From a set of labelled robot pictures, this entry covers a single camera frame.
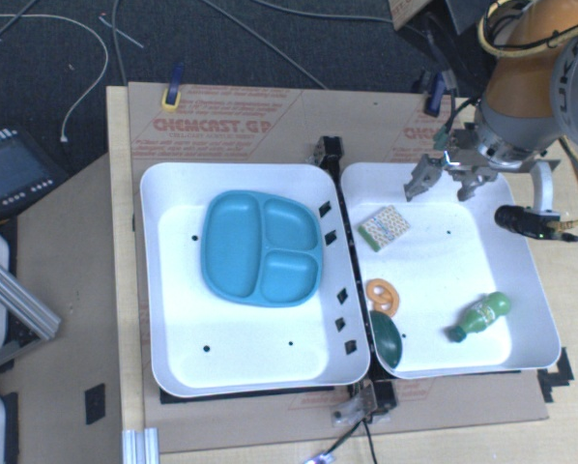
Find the black carpet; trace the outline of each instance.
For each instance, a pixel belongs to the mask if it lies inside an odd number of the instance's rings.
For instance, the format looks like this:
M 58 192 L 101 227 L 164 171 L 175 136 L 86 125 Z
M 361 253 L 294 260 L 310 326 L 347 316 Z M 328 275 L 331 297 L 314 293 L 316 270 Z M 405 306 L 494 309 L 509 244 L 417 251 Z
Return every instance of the black carpet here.
M 0 0 L 0 14 L 15 14 L 31 0 Z M 73 111 L 67 144 L 64 117 L 101 72 L 104 52 L 89 31 L 65 20 L 24 17 L 0 36 L 0 126 L 31 132 L 71 175 L 106 152 L 105 87 L 123 84 L 111 41 L 115 0 L 40 0 L 29 15 L 60 15 L 92 28 L 106 43 L 109 63 L 100 84 Z M 457 36 L 445 0 L 433 0 L 395 32 L 378 22 L 296 16 L 247 0 L 210 0 L 269 40 L 309 74 L 279 56 L 244 28 L 201 0 L 122 0 L 117 27 L 129 81 L 167 82 L 184 61 L 183 82 L 350 91 L 410 92 L 422 70 L 435 72 L 419 34 L 424 12 L 437 15 L 440 36 L 459 79 L 461 96 L 479 94 L 493 59 L 477 45 L 476 30 Z M 388 0 L 265 0 L 328 15 L 390 18 Z M 0 27 L 8 20 L 0 17 Z

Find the dark green spoon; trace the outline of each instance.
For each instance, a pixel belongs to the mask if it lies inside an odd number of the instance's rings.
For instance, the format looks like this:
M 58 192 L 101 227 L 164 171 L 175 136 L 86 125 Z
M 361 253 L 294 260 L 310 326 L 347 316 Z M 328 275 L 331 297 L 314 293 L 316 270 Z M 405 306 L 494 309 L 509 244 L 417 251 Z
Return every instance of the dark green spoon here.
M 390 367 L 397 367 L 403 354 L 403 344 L 396 325 L 387 314 L 380 311 L 370 311 L 370 324 L 377 352 Z

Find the toy pretzel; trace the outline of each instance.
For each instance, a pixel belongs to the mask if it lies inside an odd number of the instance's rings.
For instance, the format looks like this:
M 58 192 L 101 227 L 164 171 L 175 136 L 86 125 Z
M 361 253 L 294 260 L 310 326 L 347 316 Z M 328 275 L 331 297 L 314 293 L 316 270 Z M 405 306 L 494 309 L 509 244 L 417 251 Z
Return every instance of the toy pretzel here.
M 374 278 L 366 284 L 366 297 L 373 302 L 376 311 L 386 313 L 390 318 L 396 314 L 400 304 L 396 289 L 381 278 Z

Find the cardboard sheet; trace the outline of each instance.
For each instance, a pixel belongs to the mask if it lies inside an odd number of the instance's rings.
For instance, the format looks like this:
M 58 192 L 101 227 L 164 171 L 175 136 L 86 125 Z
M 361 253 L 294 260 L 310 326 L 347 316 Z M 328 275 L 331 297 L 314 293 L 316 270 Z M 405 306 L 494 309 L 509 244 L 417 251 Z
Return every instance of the cardboard sheet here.
M 16 278 L 62 319 L 55 339 L 0 374 L 0 394 L 17 393 L 17 462 L 121 462 L 108 156 L 16 221 Z M 86 392 L 103 408 L 93 422 Z
M 334 438 L 332 408 L 346 387 L 221 399 L 161 397 L 150 363 L 149 307 L 139 183 L 163 161 L 309 162 L 321 136 L 341 136 L 341 168 L 357 161 L 415 162 L 432 152 L 448 116 L 421 112 L 420 95 L 184 85 L 175 112 L 160 106 L 166 85 L 129 86 L 132 192 L 137 247 L 145 425 L 160 450 L 181 452 Z M 456 126 L 471 122 L 468 108 Z M 535 371 L 395 380 L 398 407 L 374 433 L 547 418 Z

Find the green bottle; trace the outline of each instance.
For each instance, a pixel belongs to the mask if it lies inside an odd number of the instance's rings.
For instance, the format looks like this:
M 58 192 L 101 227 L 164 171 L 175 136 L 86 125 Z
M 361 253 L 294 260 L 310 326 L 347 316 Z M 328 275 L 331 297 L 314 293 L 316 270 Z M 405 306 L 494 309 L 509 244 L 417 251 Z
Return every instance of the green bottle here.
M 501 292 L 492 292 L 482 301 L 470 306 L 461 323 L 448 331 L 448 336 L 454 342 L 462 342 L 467 334 L 486 330 L 495 320 L 509 311 L 510 299 Z

